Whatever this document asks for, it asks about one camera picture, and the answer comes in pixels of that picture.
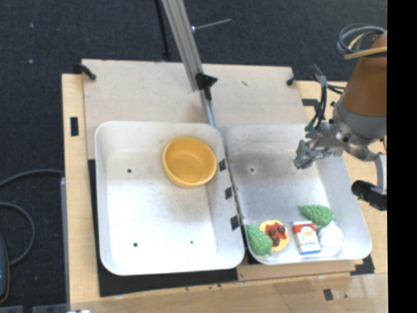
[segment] yellow bowl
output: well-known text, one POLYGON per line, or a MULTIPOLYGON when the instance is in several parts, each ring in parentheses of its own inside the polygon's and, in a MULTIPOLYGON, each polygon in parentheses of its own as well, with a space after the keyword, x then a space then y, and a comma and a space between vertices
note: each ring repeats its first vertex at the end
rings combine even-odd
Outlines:
POLYGON ((204 185, 217 170, 212 149, 193 137, 179 137, 170 141, 164 149, 163 161, 169 179, 182 188, 204 185))

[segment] red and white box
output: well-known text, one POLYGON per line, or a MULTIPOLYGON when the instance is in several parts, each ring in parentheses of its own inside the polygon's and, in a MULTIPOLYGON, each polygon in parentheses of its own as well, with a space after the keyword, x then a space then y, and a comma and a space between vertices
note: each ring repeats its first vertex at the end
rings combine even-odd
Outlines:
POLYGON ((291 229, 293 231, 300 255, 321 252, 319 238, 312 221, 306 220, 293 222, 291 224, 291 229))

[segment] white tray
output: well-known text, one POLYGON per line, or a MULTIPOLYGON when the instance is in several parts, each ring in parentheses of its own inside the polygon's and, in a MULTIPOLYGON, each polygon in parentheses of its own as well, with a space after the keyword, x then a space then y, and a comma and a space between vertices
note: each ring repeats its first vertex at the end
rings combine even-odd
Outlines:
POLYGON ((198 188, 179 188, 162 164, 179 136, 225 159, 220 133, 202 123, 107 122, 95 134, 100 257, 116 275, 230 269, 244 257, 228 170, 198 188))
POLYGON ((296 169, 293 159, 304 133, 303 124, 235 125, 226 132, 242 222, 258 226, 266 220, 280 220, 289 230, 290 242, 284 250, 271 256, 253 256, 264 264, 365 258, 371 251, 371 238, 351 192, 343 158, 332 156, 316 161, 308 169, 296 169), (298 253, 291 222, 305 220, 298 206, 313 203, 333 210, 344 234, 337 253, 298 253))

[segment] green vegetable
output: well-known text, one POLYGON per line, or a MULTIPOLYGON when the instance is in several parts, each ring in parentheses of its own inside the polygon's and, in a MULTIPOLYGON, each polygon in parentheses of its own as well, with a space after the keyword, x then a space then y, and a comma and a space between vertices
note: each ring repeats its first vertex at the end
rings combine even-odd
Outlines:
POLYGON ((252 252, 257 255, 270 254, 272 249, 272 239, 257 226, 246 225, 246 233, 252 252))
POLYGON ((301 213, 314 224, 326 226, 333 220, 333 212, 330 208, 319 204, 307 204, 300 206, 301 213))

